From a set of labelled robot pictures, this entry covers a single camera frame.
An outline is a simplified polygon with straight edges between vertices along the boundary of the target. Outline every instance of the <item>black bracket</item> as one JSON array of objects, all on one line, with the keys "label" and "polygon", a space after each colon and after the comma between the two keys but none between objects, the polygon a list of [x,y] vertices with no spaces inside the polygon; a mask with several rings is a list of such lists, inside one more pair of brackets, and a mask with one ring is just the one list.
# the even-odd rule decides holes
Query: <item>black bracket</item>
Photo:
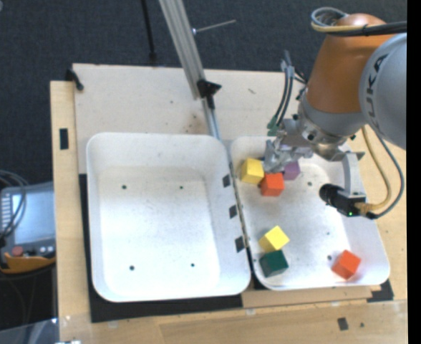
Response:
[{"label": "black bracket", "polygon": [[84,86],[80,82],[79,77],[77,76],[77,73],[73,69],[67,69],[66,71],[66,80],[70,82],[75,82],[75,86],[78,90],[83,90]]},{"label": "black bracket", "polygon": [[204,79],[199,80],[196,84],[201,98],[205,98],[208,101],[209,108],[211,110],[215,110],[216,104],[213,101],[213,95],[216,94],[222,86],[216,83],[208,82]]}]

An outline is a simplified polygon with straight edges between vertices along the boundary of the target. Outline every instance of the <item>cube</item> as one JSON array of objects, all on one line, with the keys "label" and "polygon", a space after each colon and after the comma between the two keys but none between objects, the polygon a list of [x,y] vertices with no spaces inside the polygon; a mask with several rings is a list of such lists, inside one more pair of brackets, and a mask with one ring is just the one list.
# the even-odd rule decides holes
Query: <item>cube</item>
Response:
[{"label": "cube", "polygon": [[279,196],[284,190],[284,177],[282,173],[265,173],[260,183],[261,195]]},{"label": "cube", "polygon": [[279,250],[263,255],[260,258],[260,266],[265,277],[273,277],[285,272],[289,267],[289,263],[282,250]]},{"label": "cube", "polygon": [[289,242],[290,238],[287,237],[280,226],[275,226],[258,241],[265,252],[278,251]]},{"label": "cube", "polygon": [[284,167],[284,180],[293,181],[300,173],[298,161],[291,162]]},{"label": "cube", "polygon": [[241,181],[259,184],[265,176],[263,162],[255,158],[247,158],[241,168]]},{"label": "cube", "polygon": [[360,262],[361,259],[357,255],[345,249],[333,264],[332,270],[347,280],[355,274]]}]

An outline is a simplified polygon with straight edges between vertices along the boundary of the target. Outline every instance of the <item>empty white tray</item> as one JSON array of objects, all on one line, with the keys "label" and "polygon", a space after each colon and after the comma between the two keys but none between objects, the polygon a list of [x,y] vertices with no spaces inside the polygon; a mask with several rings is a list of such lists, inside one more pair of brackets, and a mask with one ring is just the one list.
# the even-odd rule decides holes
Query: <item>empty white tray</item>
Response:
[{"label": "empty white tray", "polygon": [[[375,221],[345,217],[319,197],[319,189],[325,183],[344,185],[341,162],[328,162],[316,155],[302,158],[301,173],[294,181],[284,181],[280,196],[262,196],[259,187],[240,181],[242,163],[249,157],[262,158],[268,139],[243,137],[231,146],[242,217],[254,272],[260,282],[271,290],[383,283],[389,277],[389,262]],[[282,249],[289,268],[282,274],[265,277],[259,264],[265,252],[258,240],[276,225],[290,238]],[[349,280],[331,270],[344,249],[362,259],[357,273]]]},{"label": "empty white tray", "polygon": [[236,295],[251,272],[228,154],[208,135],[87,145],[92,281],[112,302]]}]

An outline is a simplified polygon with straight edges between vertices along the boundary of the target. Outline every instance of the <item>dark green block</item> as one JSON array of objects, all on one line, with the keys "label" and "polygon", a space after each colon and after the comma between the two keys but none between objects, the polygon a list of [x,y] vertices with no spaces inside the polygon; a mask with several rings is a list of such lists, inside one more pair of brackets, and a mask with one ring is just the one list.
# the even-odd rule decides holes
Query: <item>dark green block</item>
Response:
[{"label": "dark green block", "polygon": [[282,274],[289,267],[282,250],[265,254],[260,258],[260,265],[265,277],[273,277],[274,275]]}]

